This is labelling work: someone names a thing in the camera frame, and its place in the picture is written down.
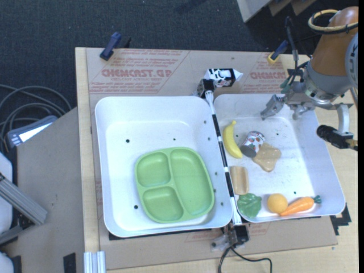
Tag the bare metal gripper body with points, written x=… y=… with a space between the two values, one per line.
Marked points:
x=298 y=97

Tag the yellow banana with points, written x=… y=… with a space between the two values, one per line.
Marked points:
x=231 y=144

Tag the thin black and white rod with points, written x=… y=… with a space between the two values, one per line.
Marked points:
x=219 y=136

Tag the green lettuce leaf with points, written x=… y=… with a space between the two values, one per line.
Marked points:
x=249 y=205

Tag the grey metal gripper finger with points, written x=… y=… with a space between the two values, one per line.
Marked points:
x=299 y=112
x=272 y=107

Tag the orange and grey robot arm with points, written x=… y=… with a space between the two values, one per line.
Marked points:
x=332 y=50

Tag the black cylinder on white bracket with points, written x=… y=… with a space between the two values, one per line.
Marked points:
x=330 y=134

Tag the brown cardboard board, red print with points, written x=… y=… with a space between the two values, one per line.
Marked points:
x=159 y=72

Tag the orange round fruit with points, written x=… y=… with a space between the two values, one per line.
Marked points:
x=277 y=203

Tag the white plastic tray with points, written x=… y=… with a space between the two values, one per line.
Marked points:
x=122 y=129
x=295 y=158

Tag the orange carrot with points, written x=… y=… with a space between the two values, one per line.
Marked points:
x=298 y=206

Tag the tan bread roll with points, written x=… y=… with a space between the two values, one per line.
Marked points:
x=239 y=180

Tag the green divided plate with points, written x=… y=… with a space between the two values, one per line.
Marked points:
x=185 y=181

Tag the tan bread slice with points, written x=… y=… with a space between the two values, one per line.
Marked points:
x=267 y=156

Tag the small can with strawberry print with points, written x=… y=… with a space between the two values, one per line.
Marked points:
x=253 y=142

